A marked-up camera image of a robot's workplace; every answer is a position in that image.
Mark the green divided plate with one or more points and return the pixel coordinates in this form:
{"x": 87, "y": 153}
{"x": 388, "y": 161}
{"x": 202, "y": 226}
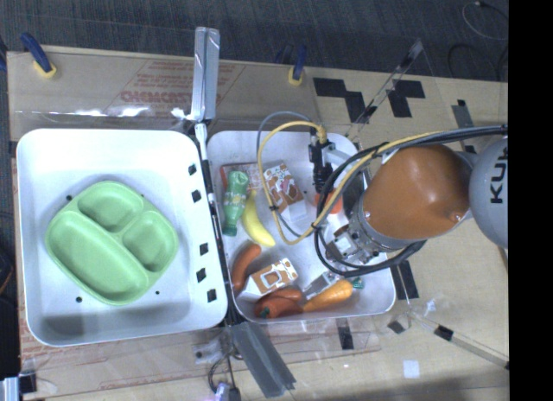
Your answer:
{"x": 90, "y": 252}

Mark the white plastic tray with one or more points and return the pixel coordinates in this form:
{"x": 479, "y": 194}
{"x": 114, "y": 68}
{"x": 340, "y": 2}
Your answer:
{"x": 302, "y": 243}
{"x": 52, "y": 157}

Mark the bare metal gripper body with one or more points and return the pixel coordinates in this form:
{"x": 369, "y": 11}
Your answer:
{"x": 350, "y": 241}

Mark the light orange carrot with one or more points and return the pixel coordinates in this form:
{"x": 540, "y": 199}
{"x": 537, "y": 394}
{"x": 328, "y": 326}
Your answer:
{"x": 330, "y": 295}

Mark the brown cardboard board red print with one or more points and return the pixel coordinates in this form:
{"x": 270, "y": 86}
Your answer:
{"x": 108, "y": 84}

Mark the black cylinder on white bracket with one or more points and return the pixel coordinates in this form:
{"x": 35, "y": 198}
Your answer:
{"x": 320, "y": 161}

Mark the dark orange carrot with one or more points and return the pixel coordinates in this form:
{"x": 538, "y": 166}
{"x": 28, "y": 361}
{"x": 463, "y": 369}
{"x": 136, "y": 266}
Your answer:
{"x": 278, "y": 308}

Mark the white and brown carton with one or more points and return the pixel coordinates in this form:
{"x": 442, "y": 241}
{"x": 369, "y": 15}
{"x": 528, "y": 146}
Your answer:
{"x": 287, "y": 194}
{"x": 270, "y": 280}

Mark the orange round object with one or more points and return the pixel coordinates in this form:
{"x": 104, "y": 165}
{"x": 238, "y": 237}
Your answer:
{"x": 334, "y": 205}

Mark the red and white flat packet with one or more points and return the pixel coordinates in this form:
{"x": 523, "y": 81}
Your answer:
{"x": 224, "y": 174}

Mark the brown sausage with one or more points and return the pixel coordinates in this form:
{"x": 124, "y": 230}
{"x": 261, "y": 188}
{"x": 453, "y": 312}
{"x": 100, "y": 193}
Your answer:
{"x": 287, "y": 293}
{"x": 242, "y": 265}

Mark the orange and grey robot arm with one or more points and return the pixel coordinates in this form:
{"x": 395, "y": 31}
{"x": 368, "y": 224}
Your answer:
{"x": 415, "y": 192}

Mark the green plastic bottle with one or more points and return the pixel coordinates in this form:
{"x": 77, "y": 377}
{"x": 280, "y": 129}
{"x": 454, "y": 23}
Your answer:
{"x": 234, "y": 200}

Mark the yellow banana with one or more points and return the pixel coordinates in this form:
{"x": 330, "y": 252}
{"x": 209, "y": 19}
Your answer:
{"x": 255, "y": 224}

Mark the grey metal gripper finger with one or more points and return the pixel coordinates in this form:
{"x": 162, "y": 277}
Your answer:
{"x": 322, "y": 284}

